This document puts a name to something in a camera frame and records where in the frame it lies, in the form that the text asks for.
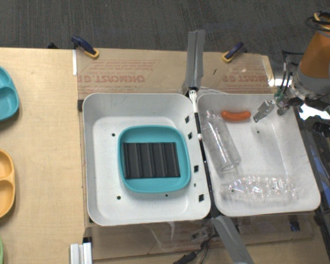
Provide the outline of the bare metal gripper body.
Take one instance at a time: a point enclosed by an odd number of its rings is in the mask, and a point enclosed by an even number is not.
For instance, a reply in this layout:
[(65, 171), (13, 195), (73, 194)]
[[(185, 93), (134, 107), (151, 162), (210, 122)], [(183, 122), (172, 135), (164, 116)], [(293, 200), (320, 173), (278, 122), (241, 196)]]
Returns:
[(285, 95), (288, 106), (302, 106), (305, 104), (319, 111), (330, 109), (330, 93), (327, 95), (319, 94), (297, 83), (292, 83), (287, 88)]

